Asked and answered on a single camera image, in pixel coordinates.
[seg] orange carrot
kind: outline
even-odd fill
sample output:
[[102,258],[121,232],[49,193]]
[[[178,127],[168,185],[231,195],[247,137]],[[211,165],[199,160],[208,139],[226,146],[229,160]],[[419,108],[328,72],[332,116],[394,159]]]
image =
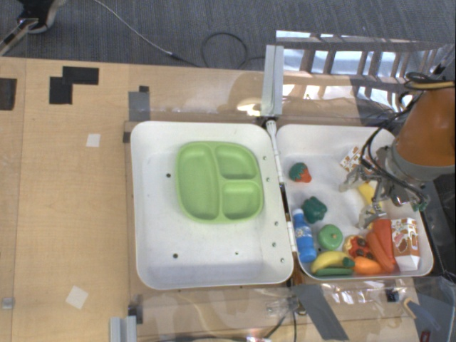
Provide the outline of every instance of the orange carrot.
[[395,264],[396,260],[393,254],[393,238],[391,236],[391,220],[390,219],[377,219],[373,222],[373,232],[377,235],[383,251],[390,261]]
[[355,257],[355,267],[353,270],[357,274],[362,275],[375,275],[384,272],[382,266],[380,266],[378,262],[362,256]]
[[366,236],[366,240],[369,243],[370,250],[373,253],[373,256],[377,260],[377,262],[382,266],[389,274],[393,272],[394,265],[386,255],[385,251],[383,251],[382,245],[378,240],[377,234],[374,232],[369,232]]

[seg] wooden surface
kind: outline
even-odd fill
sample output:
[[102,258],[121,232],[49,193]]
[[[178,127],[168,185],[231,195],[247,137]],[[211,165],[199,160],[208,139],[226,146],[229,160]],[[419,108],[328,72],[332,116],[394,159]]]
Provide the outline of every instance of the wooden surface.
[[[99,84],[75,85],[72,105],[50,105],[49,78],[63,66],[97,67]],[[0,297],[13,294],[16,305],[0,311],[0,340],[108,341],[109,318],[125,317],[136,294],[147,319],[138,328],[149,335],[142,341],[250,326],[255,333],[276,323],[264,314],[276,298],[267,288],[160,293],[144,289],[129,262],[128,93],[149,86],[154,119],[185,113],[185,120],[249,122],[237,106],[258,100],[262,74],[0,58],[0,77],[10,76],[19,81],[16,107],[0,112]],[[99,147],[86,146],[89,134],[100,135]],[[88,293],[81,309],[66,302],[74,286]],[[417,340],[411,318],[384,294],[368,304],[332,303],[352,341]],[[317,341],[310,318],[300,318],[299,335]],[[274,342],[292,333],[287,320]],[[379,333],[385,338],[375,338]]]

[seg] toy water bottle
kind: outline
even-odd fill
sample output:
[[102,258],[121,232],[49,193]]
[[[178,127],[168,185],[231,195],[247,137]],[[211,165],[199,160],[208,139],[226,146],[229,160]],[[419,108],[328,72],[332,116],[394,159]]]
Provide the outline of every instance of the toy water bottle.
[[296,209],[291,215],[293,215],[294,220],[294,235],[298,247],[299,261],[302,263],[312,262],[316,258],[316,250],[311,228],[304,220],[304,212],[302,209]]

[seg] white tape square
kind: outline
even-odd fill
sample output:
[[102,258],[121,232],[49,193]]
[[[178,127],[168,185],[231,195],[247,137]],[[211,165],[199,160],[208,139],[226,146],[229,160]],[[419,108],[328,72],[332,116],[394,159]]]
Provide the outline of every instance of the white tape square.
[[66,302],[77,309],[82,309],[87,297],[87,291],[84,291],[78,288],[77,286],[73,286],[73,288],[70,291],[70,294],[66,298]]
[[87,137],[86,147],[100,147],[101,134],[89,134]]

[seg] divided green plate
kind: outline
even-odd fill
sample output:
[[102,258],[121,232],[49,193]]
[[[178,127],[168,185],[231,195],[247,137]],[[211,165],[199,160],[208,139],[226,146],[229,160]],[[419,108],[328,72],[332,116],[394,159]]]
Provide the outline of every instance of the divided green plate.
[[263,209],[258,162],[242,145],[191,142],[176,162],[177,197],[182,211],[201,222],[248,220]]

